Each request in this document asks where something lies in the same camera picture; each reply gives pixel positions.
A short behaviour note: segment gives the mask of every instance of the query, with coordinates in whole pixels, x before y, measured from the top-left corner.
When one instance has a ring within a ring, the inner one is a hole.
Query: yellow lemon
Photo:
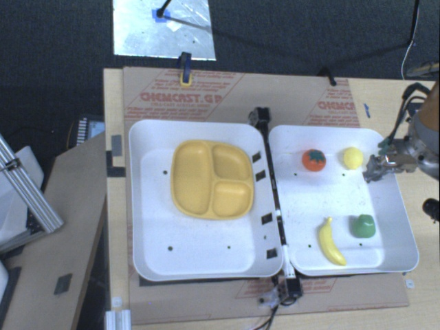
[[[358,148],[351,146],[350,148],[345,149],[344,164],[347,168],[355,170],[362,165],[363,161],[364,155]]]

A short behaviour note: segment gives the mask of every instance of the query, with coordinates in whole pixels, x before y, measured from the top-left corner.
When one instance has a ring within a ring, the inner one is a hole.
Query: yellow banana
[[[339,251],[333,242],[333,236],[331,234],[331,220],[332,218],[327,218],[327,222],[319,230],[319,244],[324,252],[324,255],[334,264],[337,265],[347,265],[342,253]]]

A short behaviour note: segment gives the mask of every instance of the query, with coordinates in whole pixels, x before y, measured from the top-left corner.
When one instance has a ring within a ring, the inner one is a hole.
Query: black carpet
[[[400,78],[415,0],[208,0],[216,62],[198,69]],[[439,1],[421,0],[407,68],[439,58]],[[0,133],[41,162],[82,113],[102,114],[102,70],[175,60],[113,55],[112,0],[0,0]]]

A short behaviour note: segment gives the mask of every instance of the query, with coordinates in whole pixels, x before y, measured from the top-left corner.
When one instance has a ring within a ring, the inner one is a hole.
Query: red tomato
[[[302,154],[302,165],[310,171],[321,171],[325,166],[325,155],[317,149],[309,149]]]

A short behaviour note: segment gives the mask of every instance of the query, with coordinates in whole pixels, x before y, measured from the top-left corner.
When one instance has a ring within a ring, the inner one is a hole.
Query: yellow plate
[[[249,157],[240,148],[226,143],[183,142],[173,156],[171,195],[179,210],[192,217],[242,217],[254,201]]]

